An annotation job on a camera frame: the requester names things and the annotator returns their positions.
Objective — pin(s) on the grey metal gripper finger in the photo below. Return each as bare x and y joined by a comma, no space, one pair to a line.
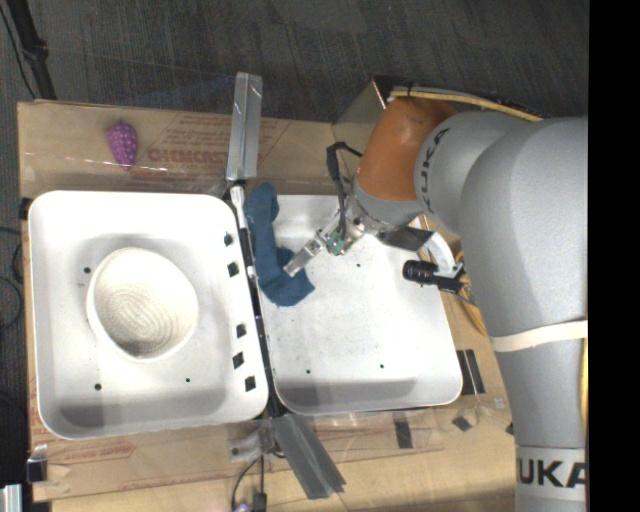
300,260

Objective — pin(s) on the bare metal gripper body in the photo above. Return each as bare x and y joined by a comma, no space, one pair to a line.
356,229

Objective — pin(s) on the blue cloth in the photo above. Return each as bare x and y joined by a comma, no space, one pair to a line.
267,235

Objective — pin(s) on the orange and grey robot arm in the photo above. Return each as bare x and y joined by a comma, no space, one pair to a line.
520,210

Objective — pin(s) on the white plastic tray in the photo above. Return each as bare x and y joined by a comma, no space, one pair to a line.
150,400
350,330

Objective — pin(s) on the white woven hat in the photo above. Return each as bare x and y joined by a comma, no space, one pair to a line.
142,300

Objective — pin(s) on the purple grapes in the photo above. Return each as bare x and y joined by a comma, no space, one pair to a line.
123,144

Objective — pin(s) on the brown cardboard board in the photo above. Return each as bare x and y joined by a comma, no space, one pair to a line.
70,150

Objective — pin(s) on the black cylinder on white bracket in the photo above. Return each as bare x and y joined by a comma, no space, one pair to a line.
421,270

